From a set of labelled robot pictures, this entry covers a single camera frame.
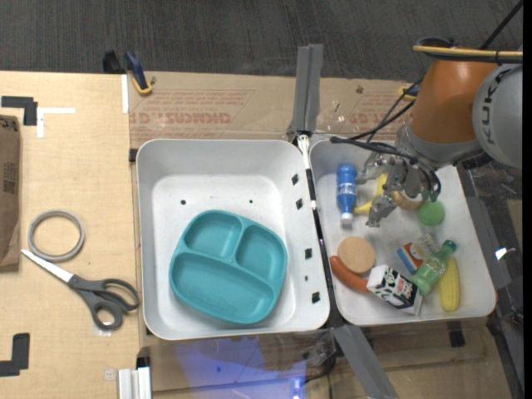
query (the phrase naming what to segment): scissors blade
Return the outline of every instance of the scissors blade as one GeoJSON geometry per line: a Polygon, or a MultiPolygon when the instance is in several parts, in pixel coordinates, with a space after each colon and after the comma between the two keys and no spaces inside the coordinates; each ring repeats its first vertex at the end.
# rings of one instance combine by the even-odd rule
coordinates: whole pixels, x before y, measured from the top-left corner
{"type": "Polygon", "coordinates": [[[47,260],[39,256],[36,256],[31,251],[22,249],[21,253],[24,254],[26,257],[28,257],[30,260],[33,260],[36,264],[38,264],[42,268],[46,269],[51,274],[56,275],[59,279],[61,279],[62,281],[66,283],[68,283],[68,281],[70,281],[70,278],[74,276],[74,273],[70,273],[63,268],[60,268],[59,266],[56,266],[55,264],[50,263],[47,260]]]}

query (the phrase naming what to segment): scissors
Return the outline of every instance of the scissors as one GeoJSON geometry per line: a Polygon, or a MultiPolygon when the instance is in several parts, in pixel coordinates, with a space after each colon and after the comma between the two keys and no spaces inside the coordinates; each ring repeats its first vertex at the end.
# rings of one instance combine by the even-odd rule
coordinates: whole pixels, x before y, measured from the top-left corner
{"type": "Polygon", "coordinates": [[[118,328],[122,324],[123,313],[135,310],[139,307],[139,295],[133,286],[126,281],[115,278],[88,281],[36,256],[31,251],[23,249],[21,252],[30,260],[57,276],[60,280],[68,284],[70,288],[80,294],[91,310],[94,323],[101,329],[109,330],[118,328]],[[131,293],[133,301],[126,301],[120,294],[110,291],[108,287],[125,288],[131,293]],[[100,319],[98,312],[101,310],[106,310],[112,315],[112,323],[104,322],[100,319]]]}

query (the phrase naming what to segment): green ball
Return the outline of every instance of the green ball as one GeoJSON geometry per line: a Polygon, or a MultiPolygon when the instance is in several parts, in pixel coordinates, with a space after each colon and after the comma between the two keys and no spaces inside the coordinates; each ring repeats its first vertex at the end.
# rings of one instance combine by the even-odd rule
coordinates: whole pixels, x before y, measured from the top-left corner
{"type": "Polygon", "coordinates": [[[417,211],[419,221],[425,226],[436,226],[443,221],[446,211],[440,201],[425,202],[417,211]]]}

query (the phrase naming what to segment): blue bottle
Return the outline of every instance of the blue bottle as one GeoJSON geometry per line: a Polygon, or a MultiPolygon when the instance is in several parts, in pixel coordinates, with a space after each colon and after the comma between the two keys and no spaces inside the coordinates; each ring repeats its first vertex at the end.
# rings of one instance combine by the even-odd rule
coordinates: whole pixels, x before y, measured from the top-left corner
{"type": "Polygon", "coordinates": [[[352,224],[352,208],[357,203],[357,169],[351,164],[338,166],[336,200],[342,211],[342,224],[352,224]]]}

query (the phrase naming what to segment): green bottle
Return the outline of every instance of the green bottle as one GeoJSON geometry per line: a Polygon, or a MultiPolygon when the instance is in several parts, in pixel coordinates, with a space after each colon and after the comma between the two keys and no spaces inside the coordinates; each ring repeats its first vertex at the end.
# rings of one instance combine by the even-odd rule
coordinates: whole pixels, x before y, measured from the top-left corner
{"type": "Polygon", "coordinates": [[[426,296],[432,286],[443,276],[447,268],[447,258],[456,250],[456,244],[449,239],[441,249],[425,259],[423,264],[411,277],[411,281],[419,288],[421,296],[426,296]]]}

